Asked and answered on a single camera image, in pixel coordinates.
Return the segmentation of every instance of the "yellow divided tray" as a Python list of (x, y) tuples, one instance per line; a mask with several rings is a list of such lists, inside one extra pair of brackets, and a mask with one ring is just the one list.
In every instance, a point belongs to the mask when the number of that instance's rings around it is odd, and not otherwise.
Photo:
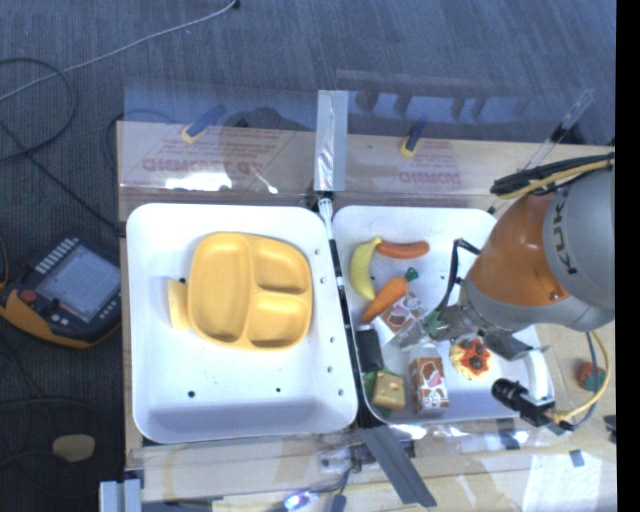
[(294, 246), (261, 235), (219, 232), (202, 240), (186, 283), (168, 287), (171, 323), (245, 350), (293, 347), (309, 330), (311, 270)]

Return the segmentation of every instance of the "blue clamp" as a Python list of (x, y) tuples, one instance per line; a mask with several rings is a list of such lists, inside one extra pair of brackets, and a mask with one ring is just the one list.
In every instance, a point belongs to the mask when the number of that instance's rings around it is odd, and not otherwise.
[(214, 124), (224, 113), (225, 108), (222, 105), (216, 105), (211, 108), (189, 126), (183, 128), (181, 133), (182, 140), (188, 144), (193, 144), (205, 134), (207, 126)]
[(402, 139), (402, 145), (400, 146), (400, 153), (407, 158), (413, 158), (420, 147), (420, 136), (422, 130), (426, 126), (425, 121), (418, 121), (410, 129), (404, 139)]

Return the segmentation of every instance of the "toy vegetable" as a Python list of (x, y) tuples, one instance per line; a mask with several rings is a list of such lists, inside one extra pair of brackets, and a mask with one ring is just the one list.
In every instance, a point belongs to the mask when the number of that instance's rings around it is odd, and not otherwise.
[(369, 307), (362, 315), (362, 323), (369, 323), (395, 301), (401, 299), (409, 292), (409, 281), (418, 277), (418, 272), (413, 267), (409, 267), (404, 276), (395, 276), (389, 279), (375, 298), (370, 302)]

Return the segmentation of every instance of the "toy food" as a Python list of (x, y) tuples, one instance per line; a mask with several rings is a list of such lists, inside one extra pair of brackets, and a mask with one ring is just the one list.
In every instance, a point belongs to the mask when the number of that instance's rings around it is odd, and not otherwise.
[(355, 292), (362, 298), (373, 300), (376, 291), (369, 275), (369, 262), (376, 246), (382, 242), (382, 238), (376, 236), (369, 242), (356, 247), (349, 261), (349, 281)]
[(491, 352), (478, 338), (451, 345), (449, 359), (453, 367), (467, 379), (478, 379), (491, 368)]
[(371, 301), (364, 314), (362, 323), (368, 324), (380, 313), (392, 306), (394, 302), (409, 293), (409, 281), (418, 277), (413, 267), (409, 267), (404, 276), (395, 276), (389, 279)]
[(377, 372), (371, 403), (392, 411), (404, 409), (404, 381), (402, 377), (382, 371)]
[(178, 331), (191, 329), (189, 322), (189, 311), (187, 310), (187, 297), (189, 288), (183, 281), (171, 279), (167, 283), (167, 295), (169, 298), (169, 315), (171, 325)]
[(393, 343), (405, 350), (405, 344), (418, 343), (422, 338), (418, 320), (424, 314), (420, 300), (409, 292), (375, 317), (371, 324), (376, 328), (382, 345)]
[(433, 408), (449, 407), (442, 358), (433, 345), (424, 345), (409, 353), (409, 376), (413, 388), (413, 407), (417, 415)]
[(376, 245), (376, 251), (389, 258), (408, 260), (427, 254), (429, 252), (429, 244), (424, 240), (408, 244), (399, 244), (383, 240)]

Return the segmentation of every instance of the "black cable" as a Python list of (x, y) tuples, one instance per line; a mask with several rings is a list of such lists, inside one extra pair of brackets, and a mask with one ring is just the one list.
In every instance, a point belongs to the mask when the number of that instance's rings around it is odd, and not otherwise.
[(71, 190), (67, 185), (65, 185), (59, 178), (51, 174), (51, 171), (47, 169), (44, 165), (38, 162), (35, 157), (31, 154), (31, 150), (24, 146), (22, 142), (15, 136), (15, 134), (9, 129), (9, 127), (0, 120), (0, 127), (2, 127), (9, 136), (13, 139), (13, 141), (18, 145), (19, 148), (24, 150), (24, 155), (35, 165), (38, 169), (40, 169), (45, 176), (51, 179), (56, 185), (58, 185), (62, 190), (64, 190), (67, 194), (69, 194), (73, 199), (75, 199), (81, 206), (83, 206), (89, 213), (91, 213), (96, 219), (105, 223), (110, 228), (114, 228), (114, 222), (110, 221), (106, 217), (103, 217), (100, 212), (91, 207), (87, 202), (84, 201), (79, 195), (77, 195), (73, 190)]
[(73, 199), (75, 199), (81, 206), (83, 206), (89, 213), (91, 213), (96, 219), (98, 219), (99, 221), (105, 223), (107, 226), (109, 226), (111, 229), (115, 231), (117, 231), (117, 222), (115, 221), (111, 221), (109, 219), (107, 219), (106, 217), (102, 216), (100, 214), (100, 212), (98, 212), (97, 210), (95, 210), (93, 207), (91, 207), (86, 201), (84, 201), (78, 194), (76, 194), (73, 190), (71, 190), (67, 185), (65, 185), (59, 178), (57, 178), (55, 175), (53, 175), (51, 173), (51, 171), (49, 171), (49, 169), (47, 169), (43, 164), (41, 164), (38, 160), (35, 159), (33, 152), (36, 151), (37, 149), (41, 148), (42, 146), (44, 146), (45, 144), (48, 144), (49, 142), (53, 141), (55, 138), (57, 138), (62, 132), (64, 132), (69, 125), (71, 124), (71, 121), (73, 120), (73, 118), (75, 117), (75, 113), (76, 113), (76, 106), (77, 106), (77, 94), (75, 89), (73, 88), (73, 84), (71, 83), (71, 81), (67, 78), (67, 76), (64, 74), (64, 72), (60, 69), (58, 69), (57, 67), (53, 66), (52, 64), (48, 64), (44, 61), (40, 61), (38, 59), (33, 59), (30, 57), (16, 57), (16, 58), (12, 58), (12, 59), (4, 59), (4, 60), (0, 60), (0, 65), (2, 64), (7, 64), (10, 62), (19, 62), (19, 61), (26, 61), (26, 62), (35, 62), (38, 63), (40, 65), (43, 65), (49, 69), (51, 69), (55, 74), (57, 74), (58, 76), (60, 76), (64, 82), (65, 85), (68, 88), (68, 91), (70, 93), (70, 97), (71, 97), (71, 109), (69, 110), (69, 113), (67, 115), (67, 119), (65, 120), (64, 124), (58, 128), (53, 135), (47, 137), (44, 141), (39, 142), (37, 144), (33, 144), (31, 146), (25, 146), (22, 141), (20, 141), (19, 137), (7, 126), (7, 124), (2, 121), (0, 119), (0, 128), (2, 128), (11, 138), (11, 140), (14, 142), (14, 144), (16, 144), (16, 146), (18, 147), (19, 151), (15, 152), (15, 153), (11, 153), (9, 155), (6, 155), (4, 157), (0, 158), (0, 163), (3, 163), (7, 160), (10, 160), (12, 158), (16, 158), (18, 156), (25, 156), (26, 158), (28, 158), (31, 163), (33, 165), (35, 165), (38, 169), (40, 169), (40, 171), (42, 173), (45, 174), (45, 176), (47, 176), (49, 179), (51, 179), (56, 185), (58, 185), (60, 188), (62, 188), (62, 190), (64, 190), (67, 194), (69, 194)]
[(119, 120), (124, 119), (125, 115), (131, 115), (131, 114), (152, 114), (152, 115), (164, 118), (164, 119), (166, 119), (167, 121), (169, 121), (172, 124), (175, 124), (177, 122), (175, 119), (173, 119), (168, 114), (165, 114), (163, 112), (156, 112), (154, 110), (144, 109), (144, 108), (128, 110), (126, 112), (122, 112), (121, 114), (118, 114), (117, 116), (114, 116), (111, 119), (111, 121), (109, 121), (109, 123), (107, 123), (107, 125), (105, 126), (104, 130), (102, 131), (102, 136), (100, 138), (100, 151), (102, 152), (102, 156), (104, 157), (104, 159), (106, 160), (107, 164), (109, 165), (109, 167), (111, 168), (111, 170), (114, 173), (117, 170), (117, 165), (118, 164), (113, 159), (112, 152), (109, 151), (109, 146), (110, 146), (110, 144), (109, 144), (109, 135), (111, 133), (111, 129), (114, 127), (114, 125)]
[[(611, 169), (612, 169), (611, 164), (606, 163), (606, 165), (603, 165), (602, 167), (600, 167), (598, 169), (594, 169), (591, 172), (595, 172), (595, 171), (610, 171)], [(536, 190), (531, 191), (530, 194), (534, 195), (534, 196), (544, 196), (544, 195), (550, 194), (552, 192), (557, 192), (561, 188), (568, 187), (569, 185), (573, 185), (576, 181), (585, 179), (589, 174), (590, 173), (586, 173), (586, 172), (578, 174), (577, 176), (574, 176), (570, 180), (565, 181), (564, 183), (562, 183), (560, 185), (558, 185), (555, 182), (549, 183), (544, 188), (540, 188), (540, 189), (536, 189)]]
[[(44, 457), (44, 458), (48, 458), (48, 459), (52, 459), (55, 460), (56, 462), (63, 464), (67, 467), (69, 467), (74, 474), (74, 478), (76, 478), (77, 480), (85, 480), (84, 476), (82, 475), (82, 473), (80, 473), (80, 471), (78, 471), (71, 462), (67, 461), (65, 458), (60, 457), (59, 455), (56, 455), (53, 452), (47, 452), (44, 450), (32, 450), (32, 451), (28, 451), (28, 452), (21, 452), (21, 453), (16, 453), (14, 455), (10, 455), (9, 457), (6, 457), (4, 459), (0, 459), (0, 471), (2, 471), (3, 469), (6, 469), (7, 467), (11, 466), (11, 464), (17, 464), (19, 463), (21, 460), (23, 459), (32, 459), (32, 458), (36, 458), (36, 457)], [(84, 511), (84, 507), (83, 507), (83, 501), (87, 498), (94, 498), (97, 491), (96, 492), (91, 492), (91, 493), (85, 493), (82, 495), (78, 495), (78, 496), (66, 496), (60, 493), (56, 493), (56, 492), (52, 492), (49, 491), (48, 489), (38, 486), (36, 487), (36, 489), (41, 492), (42, 494), (44, 494), (45, 496), (49, 497), (49, 498), (53, 498), (55, 500), (65, 500), (65, 501), (77, 501), (78, 502), (78, 512), (83, 512)]]
[(585, 156), (570, 158), (567, 160), (561, 160), (559, 162), (553, 162), (546, 165), (540, 165), (532, 169), (526, 169), (510, 174), (503, 178), (499, 178), (493, 182), (493, 185), (489, 189), (491, 194), (505, 195), (514, 192), (518, 189), (528, 186), (531, 181), (542, 180), (553, 174), (568, 171), (582, 165), (593, 164), (597, 162), (603, 162), (603, 164), (609, 163), (615, 158), (615, 153), (607, 153), (606, 155)]
[[(338, 491), (338, 495), (342, 495), (342, 493), (344, 492), (345, 487), (347, 486), (347, 481), (349, 480), (349, 475), (351, 474), (351, 472), (356, 468), (356, 466), (350, 466), (348, 470), (346, 470), (341, 476), (340, 478), (332, 483), (329, 484), (325, 487), (308, 487), (306, 489), (300, 490), (298, 491), (296, 494), (292, 494), (290, 497), (296, 496), (296, 495), (300, 495), (303, 493), (314, 493), (314, 494), (326, 494), (326, 493), (330, 493), (330, 492), (336, 492)], [(279, 505), (276, 508), (271, 508), (269, 509), (269, 512), (288, 512), (289, 508), (286, 506), (287, 500), (285, 500), (283, 502), (282, 505)]]
[(338, 492), (331, 498), (331, 502), (329, 504), (329, 512), (343, 512), (345, 507), (347, 506), (347, 497), (344, 495), (344, 490), (347, 486), (347, 482), (349, 481), (349, 474), (351, 473), (351, 468), (347, 471), (343, 476), (342, 486), (338, 490)]
[[(46, 405), (46, 404), (67, 405), (69, 407), (75, 407), (75, 408), (84, 409), (86, 411), (92, 412), (105, 423), (105, 425), (108, 427), (107, 430), (109, 430), (109, 432), (113, 436), (113, 440), (115, 441), (115, 444), (118, 445), (118, 447), (120, 446), (121, 439), (120, 439), (120, 436), (118, 435), (118, 429), (115, 427), (115, 424), (111, 421), (111, 419), (97, 407), (94, 407), (93, 405), (87, 404), (80, 400), (75, 400), (73, 398), (56, 397), (56, 396), (43, 396), (40, 398), (22, 398), (18, 400), (0, 402), (0, 409), (9, 409), (14, 407), (24, 407), (24, 406), (32, 406), (32, 405)], [(119, 475), (121, 468), (123, 467), (123, 464), (124, 464), (123, 457), (124, 455), (120, 454), (117, 459), (118, 464), (117, 464), (117, 470), (114, 471), (114, 477)]]
[[(6, 338), (4, 337), (4, 335), (2, 333), (0, 333), (0, 340), (3, 342), (4, 347), (5, 347), (5, 351), (4, 352), (0, 352), (0, 356), (6, 361), (6, 364), (8, 364), (11, 368), (14, 369), (14, 371), (17, 372), (18, 376), (20, 377), (20, 382), (22, 382), (23, 387), (25, 388), (25, 391), (27, 392), (27, 394), (29, 394), (29, 389), (33, 392), (33, 394), (35, 394), (38, 398), (42, 397), (42, 392), (40, 391), (40, 388), (38, 388), (38, 386), (36, 385), (36, 383), (26, 374), (26, 372), (24, 371), (24, 369), (22, 368), (22, 366), (20, 365), (20, 362), (18, 361), (18, 359), (16, 358), (15, 354), (11, 351), (11, 349), (9, 348)], [(47, 406), (44, 407), (44, 413), (46, 415), (46, 419), (48, 422), (48, 432), (51, 433), (51, 435), (49, 436), (49, 442), (51, 444), (51, 441), (57, 437), (57, 432), (55, 431), (55, 423), (53, 421), (53, 417), (51, 414), (51, 411), (49, 410), (49, 408)], [(27, 416), (27, 424), (25, 426), (25, 428), (23, 429), (24, 432), (24, 437), (20, 440), (20, 442), (18, 443), (18, 448), (15, 449), (15, 452), (20, 453), (22, 451), (24, 451), (26, 445), (27, 445), (27, 439), (28, 439), (28, 435), (29, 435), (29, 431), (31, 429), (31, 424), (32, 424), (32, 420), (31, 420), (31, 416), (32, 416), (32, 412), (31, 409), (29, 409), (28, 412), (28, 416)], [(11, 448), (9, 446), (9, 444), (5, 441), (5, 439), (3, 437), (0, 437), (0, 442), (2, 443), (2, 447), (4, 448), (4, 450), (9, 453), (11, 452)], [(40, 486), (40, 484), (38, 482), (36, 482), (35, 480), (33, 480), (31, 478), (31, 476), (26, 472), (26, 470), (20, 465), (20, 462), (16, 462), (16, 465), (18, 467), (18, 470), (20, 471), (20, 473), (22, 474), (23, 478), (25, 478), (26, 481), (28, 481), (28, 483), (36, 490), (43, 492), (43, 487)]]
[(458, 279), (458, 247), (462, 247), (463, 249), (466, 249), (467, 251), (475, 255), (480, 254), (480, 249), (474, 247), (462, 238), (457, 238), (453, 241), (453, 249), (451, 250), (451, 262), (449, 264), (449, 280), (447, 282), (447, 290), (440, 303), (436, 306), (436, 311), (441, 311), (442, 308), (444, 308), (449, 303), (449, 297), (451, 296), (451, 292), (453, 291), (453, 285)]
[[(69, 125), (71, 124), (71, 121), (73, 120), (73, 118), (75, 117), (75, 113), (76, 113), (76, 108), (78, 106), (78, 94), (75, 90), (75, 87), (73, 86), (73, 84), (71, 83), (71, 80), (67, 77), (67, 75), (65, 75), (64, 71), (62, 71), (61, 69), (57, 68), (56, 66), (54, 66), (53, 64), (50, 64), (48, 62), (42, 61), (40, 59), (34, 59), (32, 57), (12, 57), (12, 58), (7, 58), (7, 59), (0, 59), (0, 67), (2, 67), (3, 65), (6, 64), (12, 64), (12, 63), (17, 63), (17, 62), (32, 62), (34, 64), (38, 64), (39, 66), (43, 66), (51, 71), (53, 71), (53, 73), (56, 76), (59, 76), (62, 81), (64, 82), (64, 85), (66, 86), (67, 89), (67, 93), (68, 93), (68, 98), (69, 101), (71, 103), (71, 106), (69, 108), (69, 112), (67, 114), (66, 119), (64, 120), (63, 124), (50, 136), (48, 136), (45, 140), (40, 141), (36, 144), (32, 144), (31, 146), (28, 147), (23, 147), (20, 148), (20, 151), (17, 151), (15, 153), (11, 153), (9, 155), (5, 155), (0, 157), (0, 163), (4, 163), (12, 158), (15, 158), (17, 156), (23, 155), (25, 154), (25, 152), (32, 152), (32, 151), (36, 151), (37, 149), (40, 149), (41, 147), (45, 146), (46, 144), (49, 144), (50, 142), (52, 142), (54, 139), (58, 138), (58, 136), (60, 136), (62, 134), (62, 132), (64, 132)], [(0, 103), (2, 103), (2, 101), (6, 101), (8, 98), (5, 98), (4, 100), (0, 99)]]

